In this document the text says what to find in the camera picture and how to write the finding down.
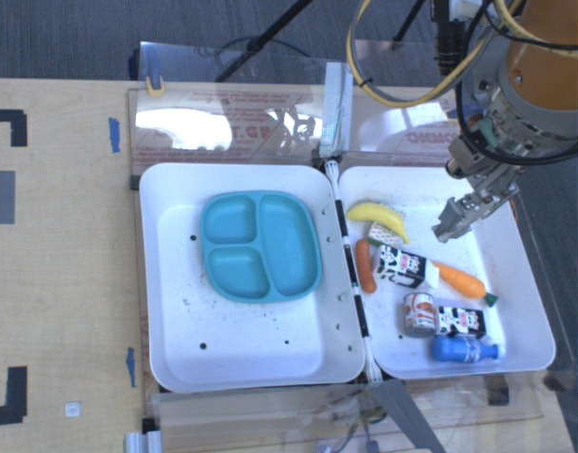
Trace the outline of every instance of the blue divided plate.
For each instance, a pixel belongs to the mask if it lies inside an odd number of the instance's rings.
[[[210,282],[230,300],[295,300],[320,281],[315,225],[291,194],[219,194],[203,208],[200,232]]]

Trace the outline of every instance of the soda can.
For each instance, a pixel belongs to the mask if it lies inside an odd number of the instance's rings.
[[[417,292],[404,296],[404,333],[411,337],[434,335],[434,298],[430,294]]]

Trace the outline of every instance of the yellow banana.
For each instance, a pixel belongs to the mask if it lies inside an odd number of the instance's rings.
[[[404,229],[402,216],[386,205],[374,202],[359,203],[350,208],[346,216],[349,220],[357,222],[377,222],[394,231],[405,243],[410,242]]]

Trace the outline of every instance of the hot dog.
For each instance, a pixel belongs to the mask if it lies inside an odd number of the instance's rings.
[[[373,294],[377,290],[377,284],[371,269],[371,255],[368,241],[364,238],[358,240],[355,246],[356,272],[363,292]]]

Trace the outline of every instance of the white tray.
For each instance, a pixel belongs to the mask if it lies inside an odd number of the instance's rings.
[[[432,231],[451,196],[471,188],[465,180],[448,177],[442,168],[353,167],[340,176],[340,193],[347,211],[359,201],[380,201],[405,212],[411,239],[405,251],[445,262],[480,278],[499,297],[493,308],[467,298],[440,280],[432,290],[434,304],[482,309],[487,335],[505,347],[500,361],[474,364],[432,359],[430,340],[403,331],[403,297],[412,289],[385,282],[374,294],[363,294],[365,316],[377,363],[403,379],[444,378],[485,373],[534,371],[553,361],[555,343],[535,278],[508,205],[474,224],[456,240],[439,242]],[[352,245],[366,235],[368,224],[347,221]]]
[[[201,210],[220,193],[257,190],[291,193],[312,215],[322,278],[298,300],[239,303],[207,278]],[[324,175],[305,166],[157,164],[143,174],[140,197],[150,363],[161,386],[187,393],[338,383],[359,375],[365,353]]]

